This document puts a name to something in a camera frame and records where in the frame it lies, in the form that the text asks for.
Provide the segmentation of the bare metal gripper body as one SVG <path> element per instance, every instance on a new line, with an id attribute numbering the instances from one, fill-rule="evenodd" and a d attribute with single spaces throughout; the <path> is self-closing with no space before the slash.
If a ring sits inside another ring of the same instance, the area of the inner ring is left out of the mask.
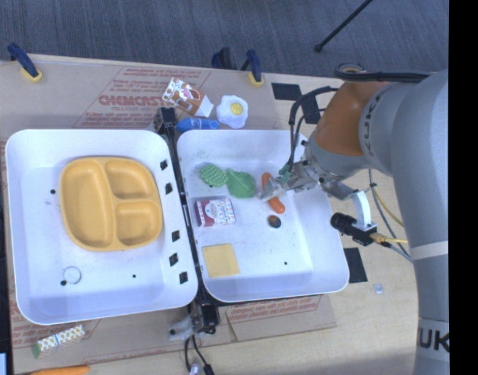
<path id="1" fill-rule="evenodd" d="M 277 178 L 285 191 L 307 191 L 315 187 L 339 200 L 350 198 L 359 190 L 349 187 L 343 182 L 344 177 L 331 173 L 313 160 L 303 159 L 286 164 Z"/>

